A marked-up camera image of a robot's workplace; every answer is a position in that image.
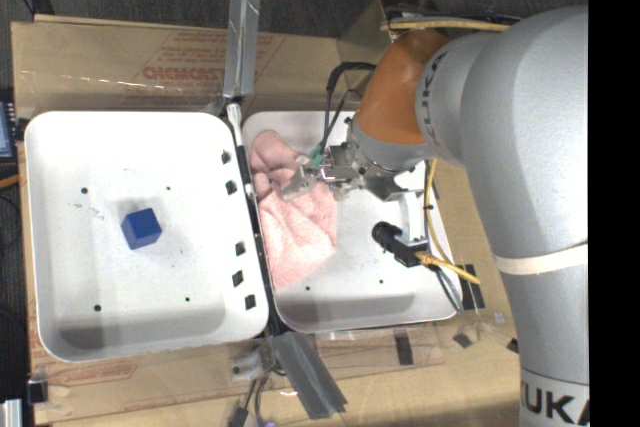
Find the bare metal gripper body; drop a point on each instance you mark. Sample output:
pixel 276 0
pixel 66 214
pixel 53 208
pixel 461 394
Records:
pixel 345 170

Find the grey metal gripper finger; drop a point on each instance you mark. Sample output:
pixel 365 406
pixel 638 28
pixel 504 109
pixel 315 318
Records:
pixel 301 182
pixel 304 160

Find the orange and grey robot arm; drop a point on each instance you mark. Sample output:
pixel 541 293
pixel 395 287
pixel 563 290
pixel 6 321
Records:
pixel 520 155

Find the pink cloth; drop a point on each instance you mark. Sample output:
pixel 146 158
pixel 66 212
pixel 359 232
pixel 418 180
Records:
pixel 295 235

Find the white plastic tray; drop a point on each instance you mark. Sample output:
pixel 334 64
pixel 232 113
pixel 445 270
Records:
pixel 140 155
pixel 360 265

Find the blue cube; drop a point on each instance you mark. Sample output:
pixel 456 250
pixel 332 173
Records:
pixel 142 229

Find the brown cardboard board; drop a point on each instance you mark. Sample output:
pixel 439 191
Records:
pixel 150 60

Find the black cylinder on white bracket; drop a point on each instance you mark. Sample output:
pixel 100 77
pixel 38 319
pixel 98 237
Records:
pixel 397 242

